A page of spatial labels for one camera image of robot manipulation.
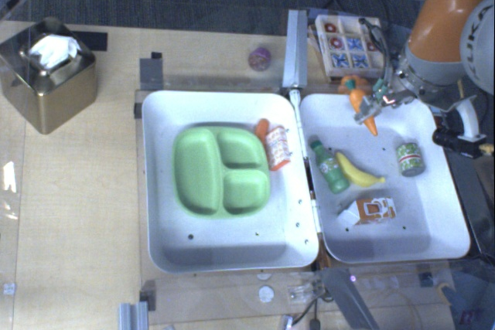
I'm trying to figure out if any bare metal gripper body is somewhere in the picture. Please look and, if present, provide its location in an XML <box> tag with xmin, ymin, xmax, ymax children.
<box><xmin>362</xmin><ymin>70</ymin><xmax>423</xmax><ymax>112</ymax></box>

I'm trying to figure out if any orange carrot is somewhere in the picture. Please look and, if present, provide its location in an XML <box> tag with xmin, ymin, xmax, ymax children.
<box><xmin>348</xmin><ymin>87</ymin><xmax>380</xmax><ymax>138</ymax></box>

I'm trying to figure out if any yellow banana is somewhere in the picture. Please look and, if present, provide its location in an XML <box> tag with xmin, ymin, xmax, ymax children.
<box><xmin>334</xmin><ymin>151</ymin><xmax>387</xmax><ymax>189</ymax></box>

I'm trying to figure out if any green and white can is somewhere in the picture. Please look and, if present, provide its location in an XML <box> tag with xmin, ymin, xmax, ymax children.
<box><xmin>394</xmin><ymin>142</ymin><xmax>426</xmax><ymax>178</ymax></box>

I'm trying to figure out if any green bottle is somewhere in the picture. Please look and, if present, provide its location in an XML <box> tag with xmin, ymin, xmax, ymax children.
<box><xmin>309</xmin><ymin>139</ymin><xmax>351</xmax><ymax>195</ymax></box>

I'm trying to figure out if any wooden noughts and crosses box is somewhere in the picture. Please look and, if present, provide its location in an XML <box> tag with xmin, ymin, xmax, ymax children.
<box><xmin>308</xmin><ymin>13</ymin><xmax>392</xmax><ymax>83</ymax></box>

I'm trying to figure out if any orange and white packet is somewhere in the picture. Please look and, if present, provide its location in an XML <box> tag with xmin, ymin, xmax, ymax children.
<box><xmin>264</xmin><ymin>124</ymin><xmax>292</xmax><ymax>172</ymax></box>

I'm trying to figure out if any orange and white carton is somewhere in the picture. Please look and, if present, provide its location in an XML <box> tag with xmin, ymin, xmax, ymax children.
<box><xmin>336</xmin><ymin>196</ymin><xmax>398</xmax><ymax>226</ymax></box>

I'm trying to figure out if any orange sausage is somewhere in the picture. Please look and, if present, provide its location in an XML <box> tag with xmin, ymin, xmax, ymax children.
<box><xmin>254</xmin><ymin>117</ymin><xmax>271</xmax><ymax>145</ymax></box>

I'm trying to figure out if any purple round toy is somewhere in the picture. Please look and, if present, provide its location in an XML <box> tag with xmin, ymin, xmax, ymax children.
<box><xmin>247</xmin><ymin>46</ymin><xmax>273</xmax><ymax>72</ymax></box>

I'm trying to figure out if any white plastic tray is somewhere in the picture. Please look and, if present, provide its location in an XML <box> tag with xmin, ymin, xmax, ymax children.
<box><xmin>141</xmin><ymin>90</ymin><xmax>320</xmax><ymax>274</ymax></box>
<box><xmin>299</xmin><ymin>93</ymin><xmax>473</xmax><ymax>265</ymax></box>

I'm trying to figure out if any green divided plate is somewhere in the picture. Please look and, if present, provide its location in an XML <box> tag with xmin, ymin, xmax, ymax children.
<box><xmin>172</xmin><ymin>125</ymin><xmax>272</xmax><ymax>221</ymax></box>

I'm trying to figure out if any gold tissue box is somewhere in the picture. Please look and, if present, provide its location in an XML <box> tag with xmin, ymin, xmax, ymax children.
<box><xmin>0</xmin><ymin>15</ymin><xmax>98</xmax><ymax>135</ymax></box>

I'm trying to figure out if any black cylinder on white bracket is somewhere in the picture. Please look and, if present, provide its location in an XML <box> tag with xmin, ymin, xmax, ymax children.
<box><xmin>432</xmin><ymin>95</ymin><xmax>488</xmax><ymax>159</ymax></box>

